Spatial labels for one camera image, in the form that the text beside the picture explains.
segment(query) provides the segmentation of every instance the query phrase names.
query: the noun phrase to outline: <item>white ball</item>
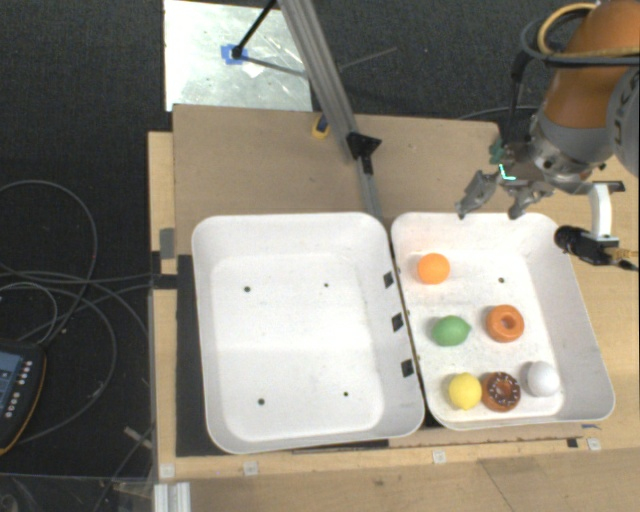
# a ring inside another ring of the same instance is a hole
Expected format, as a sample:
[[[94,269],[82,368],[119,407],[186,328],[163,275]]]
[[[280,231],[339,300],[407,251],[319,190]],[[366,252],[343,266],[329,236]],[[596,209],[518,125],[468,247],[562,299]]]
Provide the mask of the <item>white ball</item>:
[[[536,396],[551,396],[560,389],[560,376],[549,363],[533,363],[527,373],[527,387]]]

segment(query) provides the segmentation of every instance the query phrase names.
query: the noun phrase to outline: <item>orange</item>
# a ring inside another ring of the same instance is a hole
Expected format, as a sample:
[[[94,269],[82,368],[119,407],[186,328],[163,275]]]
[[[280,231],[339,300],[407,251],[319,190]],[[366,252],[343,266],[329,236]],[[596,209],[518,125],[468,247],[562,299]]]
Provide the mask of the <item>orange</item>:
[[[418,277],[426,284],[442,283],[450,271],[449,260],[437,252],[426,254],[418,262]]]

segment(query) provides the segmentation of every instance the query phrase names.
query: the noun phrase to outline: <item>brown donut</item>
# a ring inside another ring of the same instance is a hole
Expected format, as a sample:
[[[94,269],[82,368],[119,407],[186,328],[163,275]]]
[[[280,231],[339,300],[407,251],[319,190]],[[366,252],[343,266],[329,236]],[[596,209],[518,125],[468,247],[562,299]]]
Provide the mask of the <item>brown donut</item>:
[[[494,372],[482,381],[482,403],[492,411],[510,411],[520,396],[520,384],[508,373]]]
[[[485,324],[489,336],[501,343],[515,341],[524,332],[524,319],[520,311],[508,304],[493,308]]]

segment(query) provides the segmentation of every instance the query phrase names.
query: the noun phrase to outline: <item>toy food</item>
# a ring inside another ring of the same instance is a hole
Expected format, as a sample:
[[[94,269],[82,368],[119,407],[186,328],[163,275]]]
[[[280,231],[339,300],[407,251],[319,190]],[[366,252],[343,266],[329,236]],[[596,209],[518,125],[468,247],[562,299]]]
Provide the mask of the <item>toy food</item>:
[[[418,261],[418,277],[425,284],[442,283],[450,271],[449,260],[437,252],[426,254]]]
[[[431,337],[440,346],[452,347],[466,340],[469,331],[471,326],[467,322],[459,316],[449,315],[438,320],[433,326]]]
[[[537,361],[529,367],[526,383],[535,396],[551,396],[560,389],[560,376],[549,363]]]
[[[524,332],[522,315],[508,304],[493,308],[487,315],[485,325],[489,336],[501,343],[515,341]]]
[[[508,373],[494,372],[482,381],[482,403],[492,411],[510,411],[520,396],[520,384]]]
[[[466,411],[482,398],[482,385],[470,373],[460,373],[449,384],[449,398],[455,406]]]

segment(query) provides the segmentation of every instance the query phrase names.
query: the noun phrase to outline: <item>green light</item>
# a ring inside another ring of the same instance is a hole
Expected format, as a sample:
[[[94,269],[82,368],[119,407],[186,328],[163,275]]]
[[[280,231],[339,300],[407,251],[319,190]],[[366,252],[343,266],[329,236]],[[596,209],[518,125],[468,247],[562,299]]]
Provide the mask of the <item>green light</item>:
[[[513,181],[516,179],[515,176],[507,176],[507,171],[504,170],[504,165],[498,164],[498,169],[500,169],[500,176],[502,176],[503,180]]]

